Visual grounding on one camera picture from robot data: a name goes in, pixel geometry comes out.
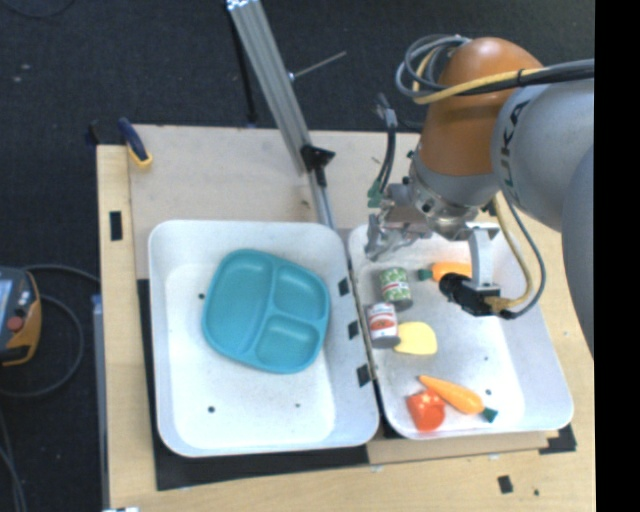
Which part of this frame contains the small orange carrot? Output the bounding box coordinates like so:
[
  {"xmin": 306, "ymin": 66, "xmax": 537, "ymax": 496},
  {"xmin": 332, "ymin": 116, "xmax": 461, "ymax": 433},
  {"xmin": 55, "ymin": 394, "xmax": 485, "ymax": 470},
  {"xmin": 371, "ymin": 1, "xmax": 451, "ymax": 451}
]
[{"xmin": 417, "ymin": 260, "xmax": 473, "ymax": 284}]

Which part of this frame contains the blue divided plate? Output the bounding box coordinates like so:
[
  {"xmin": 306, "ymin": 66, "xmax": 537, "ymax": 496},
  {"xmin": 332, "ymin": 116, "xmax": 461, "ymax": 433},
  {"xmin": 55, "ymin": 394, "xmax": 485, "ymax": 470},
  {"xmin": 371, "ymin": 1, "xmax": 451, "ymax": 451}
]
[{"xmin": 200, "ymin": 247, "xmax": 332, "ymax": 376}]

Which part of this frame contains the large orange carrot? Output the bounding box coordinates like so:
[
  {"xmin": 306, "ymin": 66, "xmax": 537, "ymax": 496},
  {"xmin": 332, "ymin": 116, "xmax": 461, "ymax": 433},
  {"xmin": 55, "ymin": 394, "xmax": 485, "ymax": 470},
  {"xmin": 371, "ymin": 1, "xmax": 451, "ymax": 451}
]
[{"xmin": 418, "ymin": 374, "xmax": 500, "ymax": 424}]

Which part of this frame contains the red bell pepper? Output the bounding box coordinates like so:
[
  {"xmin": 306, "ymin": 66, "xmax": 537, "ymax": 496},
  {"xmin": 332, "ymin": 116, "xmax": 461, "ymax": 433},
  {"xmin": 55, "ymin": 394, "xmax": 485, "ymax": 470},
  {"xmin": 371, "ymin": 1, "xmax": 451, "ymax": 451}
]
[{"xmin": 404, "ymin": 389, "xmax": 447, "ymax": 433}]

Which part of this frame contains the pale wood board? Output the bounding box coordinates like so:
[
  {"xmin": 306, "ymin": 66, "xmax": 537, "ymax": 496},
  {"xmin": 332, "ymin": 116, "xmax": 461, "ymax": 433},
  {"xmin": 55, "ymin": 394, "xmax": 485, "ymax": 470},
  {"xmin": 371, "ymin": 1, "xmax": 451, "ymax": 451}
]
[{"xmin": 126, "ymin": 124, "xmax": 564, "ymax": 466}]

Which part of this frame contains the white plastic tray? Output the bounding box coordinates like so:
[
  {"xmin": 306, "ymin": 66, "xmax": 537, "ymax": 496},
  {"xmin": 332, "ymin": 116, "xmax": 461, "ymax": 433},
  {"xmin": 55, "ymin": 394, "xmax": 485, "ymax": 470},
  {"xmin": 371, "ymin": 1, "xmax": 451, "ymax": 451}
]
[
  {"xmin": 147, "ymin": 219, "xmax": 381, "ymax": 458},
  {"xmin": 346, "ymin": 221, "xmax": 576, "ymax": 442}
]

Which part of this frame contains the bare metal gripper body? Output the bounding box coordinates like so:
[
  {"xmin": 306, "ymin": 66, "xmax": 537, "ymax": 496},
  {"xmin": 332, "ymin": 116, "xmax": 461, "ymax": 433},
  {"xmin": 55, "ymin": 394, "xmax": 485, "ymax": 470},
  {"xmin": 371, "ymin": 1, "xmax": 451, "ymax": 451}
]
[{"xmin": 381, "ymin": 182, "xmax": 480, "ymax": 240}]

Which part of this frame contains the red and white can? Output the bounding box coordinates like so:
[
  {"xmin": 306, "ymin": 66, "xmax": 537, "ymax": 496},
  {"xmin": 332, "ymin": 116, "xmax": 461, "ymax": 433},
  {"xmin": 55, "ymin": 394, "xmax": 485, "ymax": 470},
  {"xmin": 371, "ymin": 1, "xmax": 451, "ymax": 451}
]
[{"xmin": 365, "ymin": 301, "xmax": 402, "ymax": 349}]

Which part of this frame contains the green and white can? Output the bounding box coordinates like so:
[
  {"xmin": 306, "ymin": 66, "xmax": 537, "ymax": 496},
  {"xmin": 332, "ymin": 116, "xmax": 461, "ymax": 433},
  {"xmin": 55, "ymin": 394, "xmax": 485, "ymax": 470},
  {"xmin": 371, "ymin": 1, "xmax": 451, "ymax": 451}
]
[{"xmin": 377, "ymin": 266, "xmax": 415, "ymax": 312}]

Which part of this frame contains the yellow cheese wedge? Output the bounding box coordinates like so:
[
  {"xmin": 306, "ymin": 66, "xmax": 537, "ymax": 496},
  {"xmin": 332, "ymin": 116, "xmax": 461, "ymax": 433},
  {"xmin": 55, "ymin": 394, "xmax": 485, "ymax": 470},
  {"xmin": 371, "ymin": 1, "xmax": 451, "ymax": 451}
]
[{"xmin": 392, "ymin": 320, "xmax": 439, "ymax": 357}]

